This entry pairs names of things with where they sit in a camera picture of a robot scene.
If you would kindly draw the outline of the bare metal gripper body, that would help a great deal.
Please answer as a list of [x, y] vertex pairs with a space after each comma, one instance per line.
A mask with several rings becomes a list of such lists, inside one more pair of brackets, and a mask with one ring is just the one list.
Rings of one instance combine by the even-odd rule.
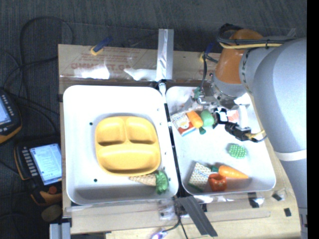
[[212, 105], [215, 107], [223, 107], [228, 110], [236, 110], [240, 107], [248, 108], [250, 103], [240, 103], [238, 98], [225, 95], [214, 88], [206, 88], [202, 90], [198, 97], [198, 103], [202, 106]]

